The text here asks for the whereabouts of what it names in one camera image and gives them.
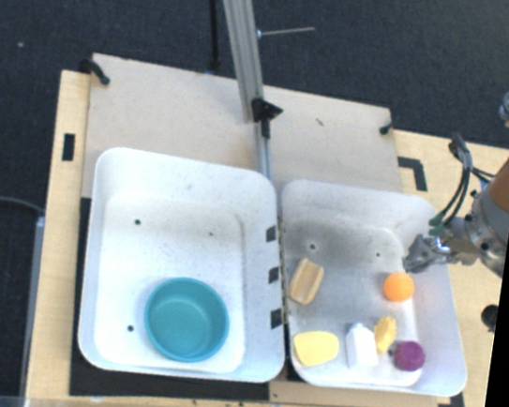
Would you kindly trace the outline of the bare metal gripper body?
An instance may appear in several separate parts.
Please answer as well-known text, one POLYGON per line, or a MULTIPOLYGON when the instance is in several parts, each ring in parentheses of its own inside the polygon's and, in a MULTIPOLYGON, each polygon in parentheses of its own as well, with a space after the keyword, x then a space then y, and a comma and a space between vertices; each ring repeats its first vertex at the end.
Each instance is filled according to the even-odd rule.
POLYGON ((449 248, 451 263, 471 265, 481 262, 494 275, 502 278, 507 244, 479 217, 454 218, 433 230, 441 245, 449 248))

